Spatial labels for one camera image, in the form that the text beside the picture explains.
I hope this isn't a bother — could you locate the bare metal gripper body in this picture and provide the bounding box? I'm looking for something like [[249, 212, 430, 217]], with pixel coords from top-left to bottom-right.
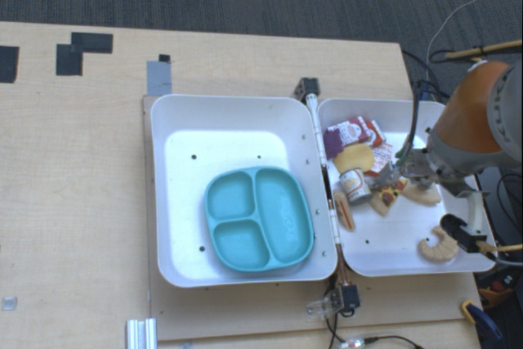
[[392, 148, 447, 190]]

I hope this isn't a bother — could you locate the beige toy bread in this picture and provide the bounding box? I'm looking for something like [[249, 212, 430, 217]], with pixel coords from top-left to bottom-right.
[[401, 181, 443, 207]]

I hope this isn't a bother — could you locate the orange and white packet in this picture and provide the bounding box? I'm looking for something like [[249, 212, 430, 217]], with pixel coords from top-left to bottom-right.
[[364, 142, 396, 177]]

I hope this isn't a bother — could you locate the toy pizza slice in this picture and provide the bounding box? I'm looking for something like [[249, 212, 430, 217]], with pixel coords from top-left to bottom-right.
[[369, 178, 409, 218]]

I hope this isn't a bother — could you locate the small white can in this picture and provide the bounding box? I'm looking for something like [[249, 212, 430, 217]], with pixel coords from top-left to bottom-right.
[[338, 168, 374, 205]]

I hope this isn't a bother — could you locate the red and white carton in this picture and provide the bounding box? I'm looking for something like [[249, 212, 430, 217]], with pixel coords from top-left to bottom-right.
[[364, 119, 387, 149]]

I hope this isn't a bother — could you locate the toy hot dog sausage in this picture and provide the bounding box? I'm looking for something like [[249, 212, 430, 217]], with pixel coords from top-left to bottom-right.
[[332, 188, 357, 232]]

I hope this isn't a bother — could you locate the maroon and white carton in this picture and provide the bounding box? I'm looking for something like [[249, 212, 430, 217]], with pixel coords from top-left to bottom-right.
[[326, 115, 371, 146]]

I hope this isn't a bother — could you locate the beige toy croissant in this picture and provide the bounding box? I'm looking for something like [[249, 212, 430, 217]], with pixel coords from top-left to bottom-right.
[[417, 225, 460, 264]]

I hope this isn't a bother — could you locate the white plastic tray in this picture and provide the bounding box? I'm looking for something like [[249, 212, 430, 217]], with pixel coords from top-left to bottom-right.
[[150, 93, 340, 289], [317, 97, 498, 279]]

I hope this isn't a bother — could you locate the thin black and white rod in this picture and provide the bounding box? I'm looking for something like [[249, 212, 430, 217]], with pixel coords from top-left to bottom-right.
[[306, 92, 353, 292]]

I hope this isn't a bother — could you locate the blue divided plate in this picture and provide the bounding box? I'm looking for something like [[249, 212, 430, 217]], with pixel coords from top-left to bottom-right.
[[203, 166, 316, 272]]

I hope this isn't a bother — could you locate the black cylinder on white bracket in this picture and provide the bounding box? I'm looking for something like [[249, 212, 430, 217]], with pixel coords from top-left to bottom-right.
[[440, 191, 489, 254]]

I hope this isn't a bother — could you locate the black block with thin wires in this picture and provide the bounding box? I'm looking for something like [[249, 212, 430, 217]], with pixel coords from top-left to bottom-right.
[[294, 77, 321, 98], [326, 283, 363, 318]]

